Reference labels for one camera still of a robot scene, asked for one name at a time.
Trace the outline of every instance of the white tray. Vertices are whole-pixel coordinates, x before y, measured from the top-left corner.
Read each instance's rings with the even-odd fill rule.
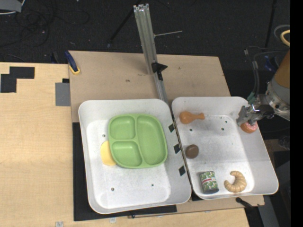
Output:
[[[109,120],[119,114],[151,114],[161,122],[168,147],[167,160],[160,166],[143,169],[126,169],[107,166],[100,156],[101,144],[108,140]],[[168,105],[159,99],[90,100],[79,107],[83,141],[88,199],[93,210],[109,214],[156,206],[179,204],[188,201],[191,185],[176,130]]]
[[[172,103],[182,150],[191,144],[199,147],[198,156],[186,158],[186,164],[192,188],[202,199],[274,194],[278,190],[278,180],[259,128],[248,134],[236,123],[243,105],[248,106],[241,97],[179,97]],[[182,124],[179,119],[182,111],[204,113],[205,119]],[[234,181],[230,175],[234,170],[246,178],[243,192],[231,193],[225,189],[225,180]],[[203,193],[199,173],[204,171],[214,171],[217,193]]]

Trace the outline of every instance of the croissant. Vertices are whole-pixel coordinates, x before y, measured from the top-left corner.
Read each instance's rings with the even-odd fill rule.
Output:
[[[238,171],[232,171],[231,172],[232,176],[235,176],[235,181],[233,184],[229,183],[229,181],[225,181],[224,182],[224,186],[225,188],[233,193],[237,193],[237,192],[241,192],[246,188],[246,180],[245,177],[243,176],[243,174],[241,172]]]

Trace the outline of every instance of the can label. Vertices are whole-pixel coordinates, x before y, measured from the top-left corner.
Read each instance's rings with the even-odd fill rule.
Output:
[[[218,183],[213,171],[202,172],[199,176],[205,194],[212,194],[219,191]]]

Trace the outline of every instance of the brown round object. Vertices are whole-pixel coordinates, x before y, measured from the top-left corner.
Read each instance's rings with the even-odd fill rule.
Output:
[[[241,129],[246,132],[246,133],[253,133],[256,131],[256,129],[258,128],[258,124],[257,122],[255,122],[254,125],[249,124],[248,122],[245,122],[243,124],[241,124]]]
[[[198,154],[199,154],[199,147],[196,145],[190,145],[185,150],[185,156],[190,159],[196,158]]]

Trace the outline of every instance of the green plate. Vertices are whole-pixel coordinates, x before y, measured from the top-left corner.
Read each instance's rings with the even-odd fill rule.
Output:
[[[159,166],[167,158],[162,125],[149,114],[113,117],[108,125],[108,140],[113,159],[125,168]]]

